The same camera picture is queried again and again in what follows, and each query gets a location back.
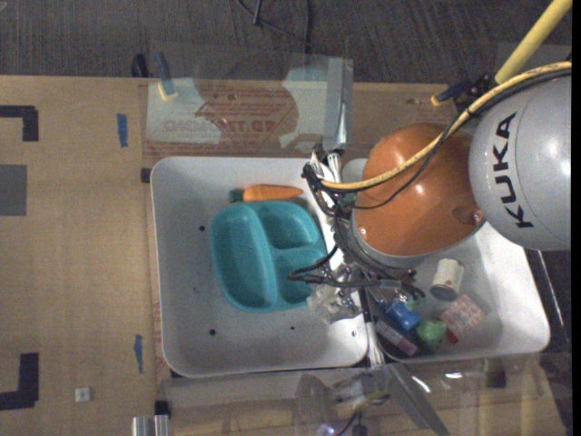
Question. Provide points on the blue bottle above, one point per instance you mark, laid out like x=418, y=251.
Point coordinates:
x=404, y=317

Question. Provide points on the small white square block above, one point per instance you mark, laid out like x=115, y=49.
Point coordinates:
x=83, y=394

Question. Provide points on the green divided plate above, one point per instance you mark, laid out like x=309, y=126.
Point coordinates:
x=245, y=252

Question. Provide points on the orange carrot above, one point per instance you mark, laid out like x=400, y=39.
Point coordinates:
x=272, y=193

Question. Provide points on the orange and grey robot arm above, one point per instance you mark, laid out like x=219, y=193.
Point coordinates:
x=422, y=198

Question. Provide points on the white can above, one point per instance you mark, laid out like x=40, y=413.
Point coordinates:
x=447, y=277

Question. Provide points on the green broccoli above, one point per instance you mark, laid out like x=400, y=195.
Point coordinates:
x=431, y=333

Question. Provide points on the white plastic tray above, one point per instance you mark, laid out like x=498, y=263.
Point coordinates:
x=508, y=307
x=190, y=266

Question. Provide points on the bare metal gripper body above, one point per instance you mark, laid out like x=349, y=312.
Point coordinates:
x=363, y=280

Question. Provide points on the red and white carton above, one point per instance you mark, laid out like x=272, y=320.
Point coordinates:
x=396, y=338

